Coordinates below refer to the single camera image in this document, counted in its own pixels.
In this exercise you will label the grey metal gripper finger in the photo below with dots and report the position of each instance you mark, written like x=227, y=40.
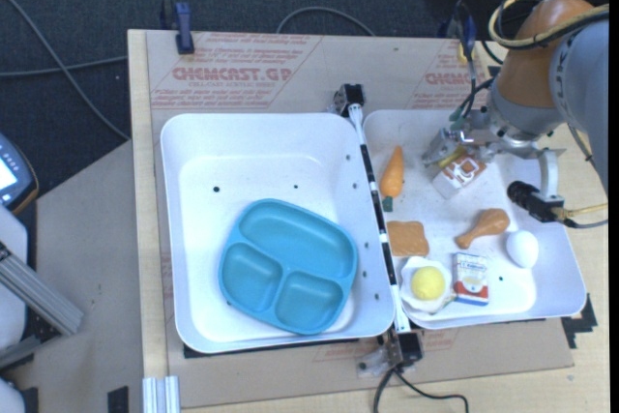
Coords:
x=487, y=152
x=441, y=146

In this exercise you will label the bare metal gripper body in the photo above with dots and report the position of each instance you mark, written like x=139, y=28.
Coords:
x=488, y=130

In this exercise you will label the white and orange carton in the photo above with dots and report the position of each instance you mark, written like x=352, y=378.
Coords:
x=459, y=176

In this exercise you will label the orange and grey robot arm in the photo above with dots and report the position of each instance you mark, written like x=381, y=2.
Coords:
x=532, y=67

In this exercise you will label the orange carrot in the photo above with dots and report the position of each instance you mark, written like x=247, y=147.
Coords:
x=393, y=174

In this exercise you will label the white plastic tray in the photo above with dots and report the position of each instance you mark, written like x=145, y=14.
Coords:
x=271, y=150
x=483, y=215

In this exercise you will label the brown chicken drumstick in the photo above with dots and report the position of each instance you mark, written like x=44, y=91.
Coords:
x=488, y=224

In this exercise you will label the thin black and white rod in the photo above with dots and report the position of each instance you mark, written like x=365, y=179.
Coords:
x=371, y=179

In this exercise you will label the brown toast slice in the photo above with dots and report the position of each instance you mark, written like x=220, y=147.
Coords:
x=407, y=238

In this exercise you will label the red, white and blue carton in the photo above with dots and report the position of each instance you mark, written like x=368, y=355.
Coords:
x=471, y=279

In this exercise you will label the white and yellow fried egg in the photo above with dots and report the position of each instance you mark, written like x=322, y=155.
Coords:
x=428, y=283

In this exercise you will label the brown cardboard board, red print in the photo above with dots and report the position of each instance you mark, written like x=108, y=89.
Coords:
x=290, y=77

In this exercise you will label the blue divided plate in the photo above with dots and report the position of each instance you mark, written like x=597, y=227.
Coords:
x=290, y=266

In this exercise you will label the black cylinder on white bracket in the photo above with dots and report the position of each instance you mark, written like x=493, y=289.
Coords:
x=529, y=198

